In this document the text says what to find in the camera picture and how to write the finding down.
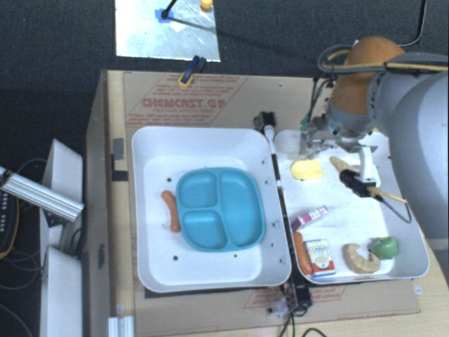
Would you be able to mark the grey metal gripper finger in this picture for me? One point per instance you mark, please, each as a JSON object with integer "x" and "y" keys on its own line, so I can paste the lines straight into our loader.
{"x": 316, "y": 147}
{"x": 303, "y": 145}

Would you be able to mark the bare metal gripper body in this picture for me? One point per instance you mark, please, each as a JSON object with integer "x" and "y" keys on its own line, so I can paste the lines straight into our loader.
{"x": 338, "y": 137}

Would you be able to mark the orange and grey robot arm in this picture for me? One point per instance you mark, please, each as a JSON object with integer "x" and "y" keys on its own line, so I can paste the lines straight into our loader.
{"x": 407, "y": 118}

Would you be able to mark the beige bread stick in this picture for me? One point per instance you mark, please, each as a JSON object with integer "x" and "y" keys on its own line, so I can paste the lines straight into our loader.
{"x": 343, "y": 164}

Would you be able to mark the thin black and white rod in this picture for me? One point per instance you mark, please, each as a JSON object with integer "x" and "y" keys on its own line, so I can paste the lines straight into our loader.
{"x": 278, "y": 177}

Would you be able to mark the pink and white carton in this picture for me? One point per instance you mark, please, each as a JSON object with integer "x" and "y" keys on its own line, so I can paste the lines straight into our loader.
{"x": 308, "y": 218}

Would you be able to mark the white plastic tray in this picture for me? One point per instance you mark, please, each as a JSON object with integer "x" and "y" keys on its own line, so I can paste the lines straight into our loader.
{"x": 354, "y": 219}
{"x": 158, "y": 258}

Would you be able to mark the blue divided plate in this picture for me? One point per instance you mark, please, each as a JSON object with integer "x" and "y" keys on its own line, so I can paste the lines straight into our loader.
{"x": 221, "y": 209}

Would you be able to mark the orange sausage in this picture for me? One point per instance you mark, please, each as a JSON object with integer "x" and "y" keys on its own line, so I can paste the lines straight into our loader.
{"x": 172, "y": 209}
{"x": 303, "y": 255}

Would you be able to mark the orange and white carton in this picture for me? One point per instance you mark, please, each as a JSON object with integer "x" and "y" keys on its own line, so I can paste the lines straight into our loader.
{"x": 320, "y": 258}

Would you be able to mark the brown cardboard board red print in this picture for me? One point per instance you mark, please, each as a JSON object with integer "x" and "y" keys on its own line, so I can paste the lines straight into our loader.
{"x": 196, "y": 104}

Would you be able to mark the green pepper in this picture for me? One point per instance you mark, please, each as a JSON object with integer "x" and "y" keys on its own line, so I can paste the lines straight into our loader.
{"x": 386, "y": 248}

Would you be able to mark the beige croissant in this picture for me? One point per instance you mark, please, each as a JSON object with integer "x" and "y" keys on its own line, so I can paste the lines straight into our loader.
{"x": 359, "y": 262}

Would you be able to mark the black cylinder on white bracket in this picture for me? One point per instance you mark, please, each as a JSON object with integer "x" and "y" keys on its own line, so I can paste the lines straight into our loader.
{"x": 365, "y": 174}

